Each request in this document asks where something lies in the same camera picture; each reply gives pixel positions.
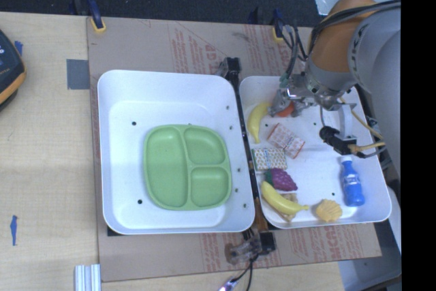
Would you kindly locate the purple grapes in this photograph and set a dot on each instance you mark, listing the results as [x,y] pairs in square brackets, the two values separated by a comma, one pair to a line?
[282,179]

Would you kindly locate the black cylinder on white bracket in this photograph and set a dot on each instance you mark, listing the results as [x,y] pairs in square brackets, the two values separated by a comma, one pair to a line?
[344,143]

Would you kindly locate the white carton with orange print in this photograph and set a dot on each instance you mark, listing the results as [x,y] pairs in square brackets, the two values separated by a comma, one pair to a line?
[269,159]

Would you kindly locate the white plastic tray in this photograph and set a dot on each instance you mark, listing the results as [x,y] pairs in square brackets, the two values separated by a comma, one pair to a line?
[320,177]
[126,153]

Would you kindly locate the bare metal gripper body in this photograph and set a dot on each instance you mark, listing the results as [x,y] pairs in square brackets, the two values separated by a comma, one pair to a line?
[311,90]

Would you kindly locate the brown cardboard board red print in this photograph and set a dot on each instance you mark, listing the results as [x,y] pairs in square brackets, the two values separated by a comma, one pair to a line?
[143,44]

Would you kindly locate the orange and white packet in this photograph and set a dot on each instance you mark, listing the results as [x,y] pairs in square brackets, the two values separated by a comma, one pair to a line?
[284,139]

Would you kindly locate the thin black and white rod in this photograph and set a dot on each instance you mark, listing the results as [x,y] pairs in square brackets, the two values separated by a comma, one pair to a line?
[246,143]

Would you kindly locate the yellow banana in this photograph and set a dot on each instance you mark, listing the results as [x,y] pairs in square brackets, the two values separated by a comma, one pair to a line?
[277,201]
[254,121]

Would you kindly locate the blue bottle with white cap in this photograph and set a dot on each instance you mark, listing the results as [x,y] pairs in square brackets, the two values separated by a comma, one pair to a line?
[352,185]

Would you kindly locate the green divided plate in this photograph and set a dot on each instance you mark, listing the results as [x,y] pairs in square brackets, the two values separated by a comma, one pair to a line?
[167,167]

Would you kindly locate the tan bread slice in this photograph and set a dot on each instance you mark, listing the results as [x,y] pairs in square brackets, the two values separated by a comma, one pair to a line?
[287,216]

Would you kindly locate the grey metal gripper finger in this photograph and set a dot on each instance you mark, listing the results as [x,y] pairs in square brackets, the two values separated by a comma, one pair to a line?
[277,104]
[299,108]

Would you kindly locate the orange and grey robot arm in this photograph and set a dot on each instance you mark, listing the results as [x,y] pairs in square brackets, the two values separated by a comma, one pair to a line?
[371,44]

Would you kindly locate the yellow shell-shaped biscuit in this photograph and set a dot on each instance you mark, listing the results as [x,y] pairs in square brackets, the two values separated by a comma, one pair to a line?
[328,211]

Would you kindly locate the orange carrot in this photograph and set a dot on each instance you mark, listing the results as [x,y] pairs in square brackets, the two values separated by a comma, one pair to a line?
[287,110]

